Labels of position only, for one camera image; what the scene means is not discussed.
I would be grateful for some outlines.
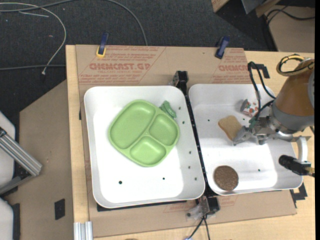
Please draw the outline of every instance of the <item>white cable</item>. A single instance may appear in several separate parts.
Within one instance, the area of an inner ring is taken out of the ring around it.
[[[34,4],[28,4],[28,3],[22,3],[22,2],[0,2],[0,5],[23,5],[23,6],[32,6],[32,7],[38,7],[37,5],[34,5]],[[61,19],[56,15],[54,14],[52,11],[48,10],[48,9],[45,9],[45,8],[41,8],[42,10],[52,14],[54,17],[57,18],[57,20],[60,22],[60,24],[62,25],[63,27],[63,31],[64,31],[64,38],[63,38],[63,41],[60,45],[60,47],[56,50],[56,52],[52,55],[52,57],[50,58],[50,60],[48,61],[47,65],[49,65],[51,63],[51,61],[54,59],[54,57],[57,55],[57,53],[61,50],[61,48],[65,45],[65,42],[66,42],[66,39],[67,39],[67,30],[66,30],[66,27],[64,25],[64,23],[61,21]],[[46,70],[47,70],[47,67],[45,67],[42,71],[42,74],[45,75],[46,74]]]

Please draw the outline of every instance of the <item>blue clamp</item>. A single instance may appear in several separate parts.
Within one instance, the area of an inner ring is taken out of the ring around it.
[[[104,32],[102,34],[100,46],[98,47],[98,49],[96,50],[96,53],[95,53],[98,57],[104,57],[105,56],[106,49],[107,49],[106,45],[107,45],[108,38],[109,38],[109,33]]]
[[[225,49],[228,46],[230,42],[230,37],[229,36],[224,36],[220,39],[220,41],[216,44],[218,47],[218,50],[216,51],[215,55],[217,58],[222,59],[225,53]]]

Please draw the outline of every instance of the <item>dark floor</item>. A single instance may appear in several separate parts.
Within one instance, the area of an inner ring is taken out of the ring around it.
[[[44,5],[61,0],[0,0]],[[214,47],[222,36],[230,47],[274,51],[263,17],[246,14],[241,0],[230,0],[217,13],[211,0],[115,0],[132,10],[150,46]],[[280,5],[315,7],[315,0],[282,0]],[[22,5],[0,5],[0,10]],[[49,7],[65,24],[66,44],[99,44],[109,32],[110,45],[145,45],[137,22],[124,9],[106,1],[81,0]],[[0,69],[46,64],[63,40],[56,18],[0,13]],[[63,48],[51,64],[65,64]],[[9,119],[66,79],[65,68],[0,70],[0,111]]]

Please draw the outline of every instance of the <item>green plastic plate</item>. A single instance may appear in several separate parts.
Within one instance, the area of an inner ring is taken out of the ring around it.
[[[127,104],[108,129],[111,144],[133,162],[153,167],[161,163],[180,136],[178,124],[145,100]]]

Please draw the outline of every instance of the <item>wooden table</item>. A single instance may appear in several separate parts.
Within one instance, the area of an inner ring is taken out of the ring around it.
[[[281,58],[291,55],[288,52],[261,52],[246,51],[248,62],[263,63],[269,69],[270,79],[265,80],[275,94],[279,93],[286,78],[277,74],[275,68]],[[313,53],[300,53],[304,57],[314,58]],[[73,191],[73,215],[74,222],[84,223],[89,221],[88,196],[85,174],[84,149],[82,139],[82,125],[79,120],[80,102],[78,89],[78,72],[76,47],[66,46],[66,70],[68,88],[68,108],[70,126],[70,150],[71,150],[71,172]],[[314,136],[309,129],[304,135],[312,136],[308,141],[308,160],[315,164]],[[306,200],[297,202],[297,214],[293,216],[272,217],[255,219],[249,221],[238,221],[222,224],[209,225],[211,239],[214,240],[248,240],[248,239],[316,239],[315,225],[315,179],[304,177],[304,184],[308,194]],[[177,228],[170,230],[135,233],[122,236],[100,237],[99,240],[182,240],[194,230],[194,227]],[[201,226],[193,236],[194,240],[207,239],[207,232]]]

